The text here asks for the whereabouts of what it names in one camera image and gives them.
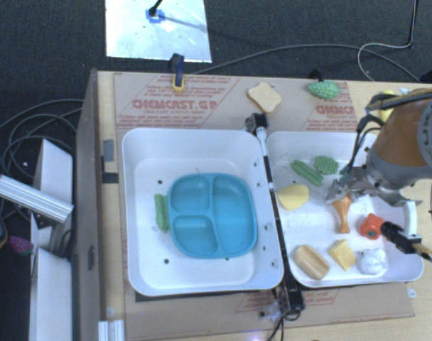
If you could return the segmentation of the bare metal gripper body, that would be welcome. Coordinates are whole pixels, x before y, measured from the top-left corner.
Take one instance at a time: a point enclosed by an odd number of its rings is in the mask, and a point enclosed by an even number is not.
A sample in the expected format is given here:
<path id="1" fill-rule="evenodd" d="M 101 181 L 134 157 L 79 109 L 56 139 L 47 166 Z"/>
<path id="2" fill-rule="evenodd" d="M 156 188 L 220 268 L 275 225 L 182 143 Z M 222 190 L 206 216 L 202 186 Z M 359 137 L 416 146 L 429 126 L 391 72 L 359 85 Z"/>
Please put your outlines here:
<path id="1" fill-rule="evenodd" d="M 391 184 L 375 168 L 371 167 L 353 167 L 348 174 L 344 174 L 340 183 L 346 190 L 348 188 L 364 188 L 366 195 L 378 197 L 392 207 L 400 207 L 407 202 L 420 205 L 421 200 L 410 200 L 405 198 L 401 189 L 397 185 Z"/>

